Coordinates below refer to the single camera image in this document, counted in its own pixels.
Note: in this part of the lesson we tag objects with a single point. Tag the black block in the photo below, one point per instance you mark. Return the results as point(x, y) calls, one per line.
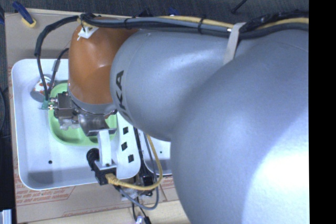
point(147, 181)

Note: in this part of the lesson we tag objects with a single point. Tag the black cylinder on white bracket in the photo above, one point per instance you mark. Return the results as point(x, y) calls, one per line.
point(106, 147)

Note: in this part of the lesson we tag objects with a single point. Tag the green divided plate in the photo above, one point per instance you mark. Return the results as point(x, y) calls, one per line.
point(68, 136)

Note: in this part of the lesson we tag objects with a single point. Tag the white and orange can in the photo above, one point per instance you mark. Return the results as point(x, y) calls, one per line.
point(36, 90)

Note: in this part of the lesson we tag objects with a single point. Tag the brown cardboard board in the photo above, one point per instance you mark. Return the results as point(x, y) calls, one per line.
point(39, 204)

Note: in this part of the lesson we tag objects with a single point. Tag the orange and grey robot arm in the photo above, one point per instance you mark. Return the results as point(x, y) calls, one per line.
point(199, 91)

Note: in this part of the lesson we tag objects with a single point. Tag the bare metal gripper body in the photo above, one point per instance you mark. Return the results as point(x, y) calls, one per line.
point(65, 107)

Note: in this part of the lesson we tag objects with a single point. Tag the white plastic tray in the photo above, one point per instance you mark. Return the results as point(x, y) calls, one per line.
point(34, 139)

